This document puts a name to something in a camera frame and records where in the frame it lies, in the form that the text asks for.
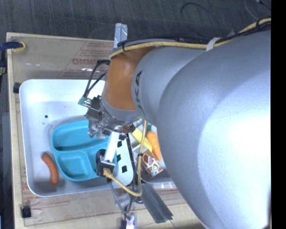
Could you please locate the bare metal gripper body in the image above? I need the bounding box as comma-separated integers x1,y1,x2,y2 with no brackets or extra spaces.
85,95,132,136

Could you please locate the blue divided plate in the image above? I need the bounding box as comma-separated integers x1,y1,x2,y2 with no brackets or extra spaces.
50,120,118,182

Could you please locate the yellow banana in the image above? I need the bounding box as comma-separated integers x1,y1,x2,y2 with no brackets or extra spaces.
131,127,153,153

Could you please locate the orange carrot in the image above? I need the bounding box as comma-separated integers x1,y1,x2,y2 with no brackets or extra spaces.
145,125,163,162

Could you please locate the white plastic tray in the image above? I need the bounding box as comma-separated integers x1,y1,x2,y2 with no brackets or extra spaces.
130,122,175,185
19,79,135,198

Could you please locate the orange sausage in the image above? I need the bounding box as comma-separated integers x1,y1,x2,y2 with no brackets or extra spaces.
41,152,60,186

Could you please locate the brown and white printed carton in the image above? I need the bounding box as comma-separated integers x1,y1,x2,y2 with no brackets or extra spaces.
140,148,164,179

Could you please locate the brown cardboard board red print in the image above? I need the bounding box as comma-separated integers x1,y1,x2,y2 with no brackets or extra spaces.
10,36,191,227

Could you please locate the black cylinder on white bracket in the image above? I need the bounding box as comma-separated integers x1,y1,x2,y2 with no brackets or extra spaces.
95,130,135,187

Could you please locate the black block with thin wires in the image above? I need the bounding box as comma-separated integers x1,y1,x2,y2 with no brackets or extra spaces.
120,214,136,229

